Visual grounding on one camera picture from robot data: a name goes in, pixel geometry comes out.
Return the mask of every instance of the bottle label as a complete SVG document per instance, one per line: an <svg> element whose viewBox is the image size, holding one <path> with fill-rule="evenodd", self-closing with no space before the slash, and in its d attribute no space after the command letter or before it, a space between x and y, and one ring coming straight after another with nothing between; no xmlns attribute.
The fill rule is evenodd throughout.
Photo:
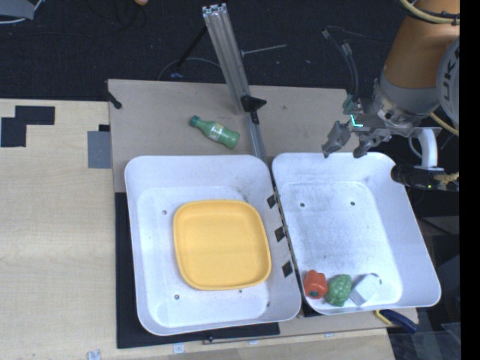
<svg viewBox="0 0 480 360"><path fill-rule="evenodd" d="M208 138L214 141L218 141L223 131L224 131L224 126L221 124L215 123L214 126L211 127L211 130L208 134Z"/></svg>

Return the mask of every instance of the wooden table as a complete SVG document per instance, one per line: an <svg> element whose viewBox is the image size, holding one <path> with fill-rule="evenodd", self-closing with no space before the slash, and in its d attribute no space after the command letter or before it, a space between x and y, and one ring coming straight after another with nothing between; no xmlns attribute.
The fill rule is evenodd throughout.
<svg viewBox="0 0 480 360"><path fill-rule="evenodd" d="M268 101L259 116L269 158L281 152L319 152L336 116L342 120L343 91L250 88ZM225 85L110 80L109 90L122 102L121 109L105 102L0 100L2 118L14 117L16 106L55 107L54 125L27 126L26 147L0 147L3 359L85 359L88 354L166 359L179 349L174 344L116 347L114 193L125 190L122 167L134 155L249 153L245 138L238 150L230 151L199 136L198 130L176 124L195 114L222 116L225 125L246 135L244 116L226 109ZM322 115L309 115L312 110ZM112 168L89 167L87 133L99 125L110 125ZM414 308L401 312L418 319ZM175 358L395 359L386 325L371 312L300 314L281 322L278 336L194 341L184 343L183 351Z"/></svg>

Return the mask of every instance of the white tray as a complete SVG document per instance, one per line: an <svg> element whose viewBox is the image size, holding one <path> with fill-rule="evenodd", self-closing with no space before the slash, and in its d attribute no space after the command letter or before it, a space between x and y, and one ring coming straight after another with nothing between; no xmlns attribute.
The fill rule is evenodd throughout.
<svg viewBox="0 0 480 360"><path fill-rule="evenodd" d="M292 319L302 295L282 227L268 167L250 155L141 156L124 172L132 235L138 317L154 335L273 323ZM202 291L186 284L176 262L173 215L184 203L230 199L260 213L271 253L265 282L244 289Z"/></svg>
<svg viewBox="0 0 480 360"><path fill-rule="evenodd" d="M298 271L323 272L327 280L348 274L382 278L379 292L365 304L343 307L325 298L305 297L321 314L344 314L386 308L429 307L441 295L405 188L391 179L388 156L369 152L286 153L272 171Z"/></svg>

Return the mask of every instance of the toy vegetable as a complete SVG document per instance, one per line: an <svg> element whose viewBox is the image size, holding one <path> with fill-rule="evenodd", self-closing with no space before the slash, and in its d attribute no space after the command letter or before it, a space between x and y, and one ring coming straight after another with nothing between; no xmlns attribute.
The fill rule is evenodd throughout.
<svg viewBox="0 0 480 360"><path fill-rule="evenodd" d="M329 285L323 273L311 269L303 278L305 295L312 299L320 299L329 291Z"/></svg>
<svg viewBox="0 0 480 360"><path fill-rule="evenodd" d="M352 278L349 274L339 274L328 283L328 292L325 299L332 305L343 307L352 291Z"/></svg>

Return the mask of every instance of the aluminum rail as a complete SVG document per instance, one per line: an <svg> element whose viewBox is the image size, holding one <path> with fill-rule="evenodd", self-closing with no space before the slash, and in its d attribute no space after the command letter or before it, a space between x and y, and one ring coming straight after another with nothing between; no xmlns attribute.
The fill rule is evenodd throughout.
<svg viewBox="0 0 480 360"><path fill-rule="evenodd" d="M242 105L242 98L251 96L251 93L239 47L233 34L227 5L225 3L210 5L209 7L203 7L202 12L211 42L213 43L223 71L223 76L225 77L230 94L235 101L237 113L244 113L245 109ZM245 121L247 122L253 155L267 164L260 126L258 122L254 122L252 115L252 113L248 113L245 116Z"/></svg>

